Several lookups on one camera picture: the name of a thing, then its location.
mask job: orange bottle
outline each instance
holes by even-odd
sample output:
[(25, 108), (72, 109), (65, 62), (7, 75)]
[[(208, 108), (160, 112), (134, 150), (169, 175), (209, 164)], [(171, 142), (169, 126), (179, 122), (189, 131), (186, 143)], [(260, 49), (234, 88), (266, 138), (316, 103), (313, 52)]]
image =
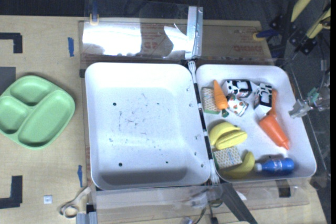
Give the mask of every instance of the orange bottle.
[(273, 140), (273, 142), (289, 150), (288, 138), (273, 115), (267, 115), (259, 121), (259, 126)]

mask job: bottle cap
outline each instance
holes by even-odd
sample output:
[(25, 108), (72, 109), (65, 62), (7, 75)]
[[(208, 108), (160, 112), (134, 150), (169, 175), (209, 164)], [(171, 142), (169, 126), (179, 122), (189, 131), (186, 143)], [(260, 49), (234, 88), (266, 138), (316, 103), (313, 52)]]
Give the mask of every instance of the bottle cap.
[(261, 163), (256, 163), (254, 165), (254, 171), (261, 172), (262, 170), (263, 170), (263, 167), (262, 167)]

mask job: white square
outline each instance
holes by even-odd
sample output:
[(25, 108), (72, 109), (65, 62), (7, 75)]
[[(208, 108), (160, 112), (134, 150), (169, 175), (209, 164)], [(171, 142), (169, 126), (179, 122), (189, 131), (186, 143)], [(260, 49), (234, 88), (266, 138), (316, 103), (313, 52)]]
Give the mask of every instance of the white square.
[(53, 203), (53, 196), (52, 195), (45, 195), (43, 196), (43, 203), (45, 205)]

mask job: yellow banana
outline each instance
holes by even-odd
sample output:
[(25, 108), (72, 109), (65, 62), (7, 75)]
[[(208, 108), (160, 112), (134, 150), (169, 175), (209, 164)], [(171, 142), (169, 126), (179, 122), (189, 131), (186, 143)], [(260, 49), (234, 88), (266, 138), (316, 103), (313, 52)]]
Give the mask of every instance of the yellow banana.
[(209, 132), (210, 145), (214, 146), (222, 135), (237, 130), (240, 130), (240, 128), (226, 121), (217, 124)]
[(230, 176), (234, 179), (243, 178), (246, 176), (249, 172), (252, 171), (255, 164), (255, 158), (251, 151), (249, 151), (241, 164), (239, 164), (237, 167), (232, 168), (230, 170), (222, 170), (221, 173), (226, 176)]
[(239, 131), (231, 131), (222, 135), (216, 142), (216, 148), (218, 150), (223, 150), (228, 147), (232, 147), (244, 142), (247, 138), (247, 133), (239, 130)]

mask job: toy carrot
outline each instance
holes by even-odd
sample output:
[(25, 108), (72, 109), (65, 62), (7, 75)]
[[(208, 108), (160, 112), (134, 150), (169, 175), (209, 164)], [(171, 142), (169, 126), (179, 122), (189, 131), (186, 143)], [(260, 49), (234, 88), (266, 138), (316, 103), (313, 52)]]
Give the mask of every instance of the toy carrot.
[(226, 96), (219, 86), (217, 80), (214, 80), (214, 99), (218, 109), (222, 110), (228, 108), (229, 105), (227, 103)]
[(274, 116), (265, 116), (259, 121), (259, 126), (275, 144), (283, 146), (287, 150), (289, 149), (288, 138)]
[(277, 90), (276, 89), (272, 89), (272, 108), (268, 112), (268, 115), (272, 115), (275, 118), (277, 117), (277, 112), (275, 110), (275, 103), (277, 101), (277, 95), (278, 95)]

